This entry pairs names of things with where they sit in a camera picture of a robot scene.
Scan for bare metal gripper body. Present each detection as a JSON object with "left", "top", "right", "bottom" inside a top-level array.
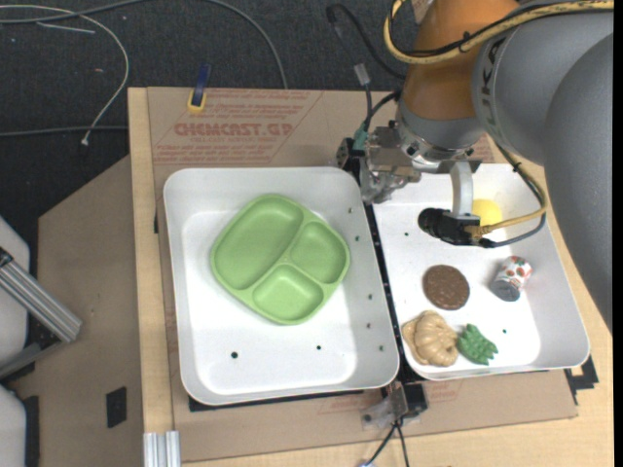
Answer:
[{"left": 363, "top": 126, "right": 483, "bottom": 182}]

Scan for yellow toy lemon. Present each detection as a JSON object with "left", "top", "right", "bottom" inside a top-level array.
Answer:
[{"left": 471, "top": 198, "right": 504, "bottom": 228}]

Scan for brown round biscuit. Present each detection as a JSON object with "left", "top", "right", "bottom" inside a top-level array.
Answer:
[{"left": 421, "top": 264, "right": 472, "bottom": 311}]

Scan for green divided plate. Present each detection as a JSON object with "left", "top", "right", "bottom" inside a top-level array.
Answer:
[{"left": 209, "top": 193, "right": 351, "bottom": 327}]

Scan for brown cardboard board red print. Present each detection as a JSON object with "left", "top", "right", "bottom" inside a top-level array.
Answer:
[{"left": 145, "top": 87, "right": 580, "bottom": 450}]

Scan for white can with red print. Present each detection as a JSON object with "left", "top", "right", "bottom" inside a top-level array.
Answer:
[{"left": 489, "top": 255, "right": 534, "bottom": 304}]

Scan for beige toy croissant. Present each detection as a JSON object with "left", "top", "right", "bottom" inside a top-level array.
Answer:
[{"left": 400, "top": 309, "right": 460, "bottom": 369}]

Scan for white plastic tray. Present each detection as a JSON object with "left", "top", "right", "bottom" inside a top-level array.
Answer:
[
  {"left": 163, "top": 165, "right": 401, "bottom": 407},
  {"left": 372, "top": 162, "right": 591, "bottom": 381}
]

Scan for green leafy toy vegetable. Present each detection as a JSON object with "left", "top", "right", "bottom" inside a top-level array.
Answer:
[{"left": 456, "top": 323, "right": 499, "bottom": 367}]

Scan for black cylinder on white bracket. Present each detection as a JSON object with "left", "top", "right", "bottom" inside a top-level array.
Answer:
[{"left": 417, "top": 161, "right": 483, "bottom": 247}]

